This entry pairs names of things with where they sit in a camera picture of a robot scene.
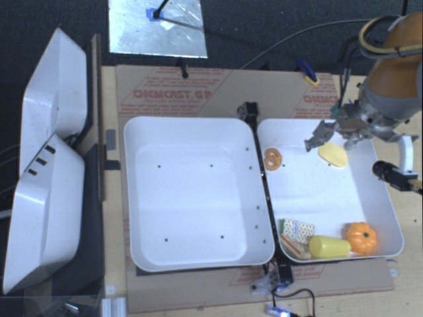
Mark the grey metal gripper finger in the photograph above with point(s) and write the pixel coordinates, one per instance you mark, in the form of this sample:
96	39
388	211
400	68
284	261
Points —
354	141
322	134

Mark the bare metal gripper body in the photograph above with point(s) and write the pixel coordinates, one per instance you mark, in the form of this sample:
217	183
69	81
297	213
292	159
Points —
353	121

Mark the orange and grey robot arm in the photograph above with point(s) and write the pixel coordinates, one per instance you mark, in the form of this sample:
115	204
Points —
393	78

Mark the pale yellow oval toy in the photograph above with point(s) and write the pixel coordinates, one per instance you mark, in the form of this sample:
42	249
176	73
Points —
333	154

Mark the orange pretzel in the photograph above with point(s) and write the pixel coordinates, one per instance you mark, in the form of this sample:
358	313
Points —
268	165

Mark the white plastic tray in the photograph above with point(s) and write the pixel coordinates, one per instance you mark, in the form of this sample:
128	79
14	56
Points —
191	193
314	197

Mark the thin black rod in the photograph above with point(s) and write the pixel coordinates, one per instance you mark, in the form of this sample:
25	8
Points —
264	183

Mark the orange pumpkin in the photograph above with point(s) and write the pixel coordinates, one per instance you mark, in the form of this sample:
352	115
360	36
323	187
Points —
361	238

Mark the yellow bottle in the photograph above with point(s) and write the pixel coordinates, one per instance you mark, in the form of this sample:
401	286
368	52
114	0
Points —
328	246

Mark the toy sandwich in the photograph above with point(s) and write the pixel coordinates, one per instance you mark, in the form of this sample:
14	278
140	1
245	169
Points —
294	248

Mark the brown cardboard board red print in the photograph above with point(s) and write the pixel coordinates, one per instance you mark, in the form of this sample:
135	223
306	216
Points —
205	91

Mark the black cylinder on white bracket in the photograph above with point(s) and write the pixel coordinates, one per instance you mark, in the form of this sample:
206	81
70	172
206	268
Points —
393	173

